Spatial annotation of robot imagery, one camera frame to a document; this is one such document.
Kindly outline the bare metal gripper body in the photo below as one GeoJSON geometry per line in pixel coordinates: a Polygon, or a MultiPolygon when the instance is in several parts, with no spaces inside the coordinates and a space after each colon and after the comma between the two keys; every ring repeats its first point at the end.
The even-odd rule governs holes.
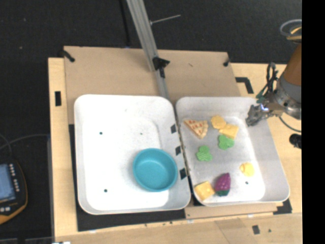
{"type": "Polygon", "coordinates": [[[264,100],[264,108],[270,114],[281,116],[283,113],[295,118],[301,119],[301,104],[287,94],[270,93],[264,100]]]}

